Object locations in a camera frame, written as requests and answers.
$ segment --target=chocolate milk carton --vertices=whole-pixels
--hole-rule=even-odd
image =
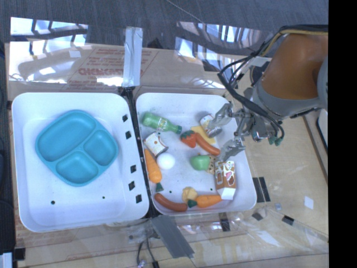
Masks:
[[[215,162],[215,184],[216,190],[222,199],[233,200],[237,187],[234,175],[234,161]]]

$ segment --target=robotic arm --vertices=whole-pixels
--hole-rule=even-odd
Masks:
[[[254,59],[264,56],[282,36],[284,40],[266,70],[258,80],[252,80],[252,87],[244,91],[244,96],[238,94],[238,82],[245,73],[250,71],[252,79]],[[284,138],[281,126],[284,119],[296,118],[321,108],[327,110],[328,27],[282,27],[258,51],[225,66],[218,76],[243,106],[233,112],[232,104],[225,104],[208,125],[209,129],[224,126],[232,118],[238,124],[233,139],[221,148],[218,159],[225,161],[243,151],[245,146],[242,140],[248,135],[256,142],[268,139],[270,144],[278,146]]]

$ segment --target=brown cylinder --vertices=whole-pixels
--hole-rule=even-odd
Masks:
[[[287,35],[263,73],[263,89],[277,98],[316,98],[317,77],[327,55],[328,35]]]

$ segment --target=white tray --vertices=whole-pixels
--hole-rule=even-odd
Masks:
[[[96,118],[119,146],[114,163],[81,187],[60,180],[35,151],[37,135],[73,109]],[[12,118],[20,219],[26,228],[54,231],[131,221],[147,213],[140,156],[129,107],[122,97],[113,93],[24,93],[12,103]]]
[[[149,111],[161,117],[169,119],[172,123],[182,126],[182,132],[189,130],[192,126],[199,126],[199,120],[206,114],[215,114],[228,101],[218,95],[205,94],[175,94],[175,93],[145,93],[136,101],[137,114],[141,139],[146,138],[154,129],[141,124],[142,116]],[[237,129],[235,119],[232,119],[223,127],[223,131],[215,137],[217,147],[233,138],[233,132]],[[167,199],[182,203],[182,189],[191,186],[198,194],[216,194],[213,175],[205,171],[196,171],[192,168],[190,157],[201,153],[208,153],[196,146],[190,148],[180,141],[180,135],[171,131],[161,132],[161,140],[168,146],[166,152],[172,154],[176,163],[172,169],[161,170],[161,184],[164,191],[161,192]],[[237,189],[233,200],[223,200],[209,208],[189,208],[184,213],[174,212],[158,204],[153,198],[157,210],[166,215],[197,214],[232,212],[251,209],[257,202],[252,175],[250,173],[248,160],[244,151],[229,160],[235,162]],[[150,182],[151,193],[155,194],[155,184]]]

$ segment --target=table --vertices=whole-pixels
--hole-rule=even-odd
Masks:
[[[89,33],[94,31],[105,35],[105,31],[108,31],[95,27],[91,31],[89,29],[88,25],[78,24],[71,25],[71,29],[66,28],[67,31],[77,33],[78,37],[83,35],[82,33],[88,37]],[[222,32],[222,26],[178,23],[175,29],[186,34],[185,39],[176,39],[175,50],[143,48],[140,85],[133,86],[129,92],[133,99],[144,92],[218,94],[230,100],[235,108],[240,108],[239,102],[228,95],[220,84],[215,67],[219,67],[219,63],[225,59],[237,60],[246,56],[249,47],[258,47],[267,33],[251,29],[231,29],[238,41],[234,43],[229,42],[227,36],[221,39],[220,35],[215,34]],[[82,56],[77,56],[76,49],[81,48],[84,50],[81,53],[84,53],[85,47],[98,46],[108,57],[106,67],[115,68],[119,65],[118,58],[113,59],[113,63],[110,58],[113,58],[114,54],[124,57],[124,52],[116,51],[124,45],[126,30],[114,29],[120,41],[118,45],[88,45],[88,41],[83,43],[82,40],[74,43],[71,40],[58,42],[48,37],[45,40],[31,39],[43,37],[41,31],[35,36],[31,34],[28,41],[12,42],[7,45],[10,56],[9,99],[22,92],[38,90],[101,91],[126,96],[127,92],[122,91],[120,87],[118,90],[108,82],[93,82],[91,75],[80,75],[80,70],[71,71],[71,67],[64,66],[65,63],[61,68],[59,63],[56,63],[58,59],[51,60],[54,53],[79,59]],[[206,42],[201,44],[199,38],[205,39]],[[14,53],[15,49],[15,52],[19,53],[21,51],[18,49],[21,48],[27,51],[22,51],[22,55],[17,54],[15,62],[10,52],[12,50]],[[25,68],[25,65],[29,65],[25,61],[33,62],[33,65]],[[86,60],[86,68],[96,68],[95,61]],[[48,73],[52,75],[48,78],[46,73],[38,71],[48,68],[60,74]],[[41,78],[42,82],[33,82]],[[110,81],[114,85],[124,82],[123,79]],[[249,86],[249,80],[243,79],[239,91]],[[242,267],[306,263],[322,263],[328,266],[327,154],[324,154],[314,128],[315,120],[316,114],[285,120],[283,126],[286,137],[278,147],[272,147],[268,142],[255,143],[251,138],[245,138],[245,153],[252,178],[257,184],[258,201],[253,209],[172,217],[193,249],[193,258],[173,259],[162,240],[151,237],[155,236],[155,230],[150,217],[129,223],[33,233],[22,225],[15,197],[16,247],[26,249],[26,257],[18,262],[18,267],[104,267],[118,263],[121,267],[137,267],[136,258],[140,243],[143,243],[140,259],[152,262],[152,254],[162,267],[234,267],[237,263]],[[13,179],[16,196],[14,171]],[[145,243],[147,237],[150,249]]]

